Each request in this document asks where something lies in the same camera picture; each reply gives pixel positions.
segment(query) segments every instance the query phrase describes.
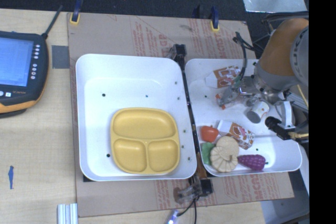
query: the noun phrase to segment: blue marker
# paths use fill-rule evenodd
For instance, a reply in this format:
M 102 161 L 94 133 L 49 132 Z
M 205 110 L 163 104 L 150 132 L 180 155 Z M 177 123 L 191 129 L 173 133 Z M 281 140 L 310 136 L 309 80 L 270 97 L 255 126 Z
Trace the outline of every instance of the blue marker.
M 10 188 L 13 189 L 14 167 L 11 165 L 8 172 Z

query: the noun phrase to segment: yellow plate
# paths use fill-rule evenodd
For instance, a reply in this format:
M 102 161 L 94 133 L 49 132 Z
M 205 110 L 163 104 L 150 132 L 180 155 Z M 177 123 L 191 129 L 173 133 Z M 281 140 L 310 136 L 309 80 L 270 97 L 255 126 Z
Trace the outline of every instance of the yellow plate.
M 110 134 L 114 162 L 127 173 L 168 173 L 180 161 L 176 122 L 164 110 L 118 110 L 112 117 Z

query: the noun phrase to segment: white cup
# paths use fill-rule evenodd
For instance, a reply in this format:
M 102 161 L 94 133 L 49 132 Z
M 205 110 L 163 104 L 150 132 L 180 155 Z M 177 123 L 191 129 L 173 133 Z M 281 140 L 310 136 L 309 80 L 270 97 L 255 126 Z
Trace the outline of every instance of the white cup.
M 269 111 L 269 105 L 265 101 L 257 101 L 246 113 L 246 116 L 253 123 L 259 123 L 261 118 Z

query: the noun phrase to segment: blue clamp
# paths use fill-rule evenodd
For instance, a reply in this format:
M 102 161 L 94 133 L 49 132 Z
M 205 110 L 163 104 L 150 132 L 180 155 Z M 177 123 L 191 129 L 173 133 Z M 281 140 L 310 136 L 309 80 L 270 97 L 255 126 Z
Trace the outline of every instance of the blue clamp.
M 219 31 L 218 25 L 218 10 L 215 6 L 211 8 L 211 29 L 212 31 Z
M 203 18 L 203 6 L 198 5 L 196 8 L 194 8 L 192 13 L 193 19 L 202 19 Z
M 75 10 L 73 13 L 71 13 L 71 16 L 70 16 L 70 23 L 73 25 L 77 25 L 79 23 L 80 10 L 82 8 L 83 1 L 84 0 L 76 0 Z

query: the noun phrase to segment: purple eggplant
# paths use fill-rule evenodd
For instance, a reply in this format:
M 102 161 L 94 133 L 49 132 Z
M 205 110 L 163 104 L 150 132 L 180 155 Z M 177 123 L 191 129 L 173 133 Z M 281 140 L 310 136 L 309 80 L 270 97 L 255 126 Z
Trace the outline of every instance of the purple eggplant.
M 264 169 L 266 159 L 259 154 L 240 155 L 237 157 L 238 163 L 247 166 L 253 170 Z

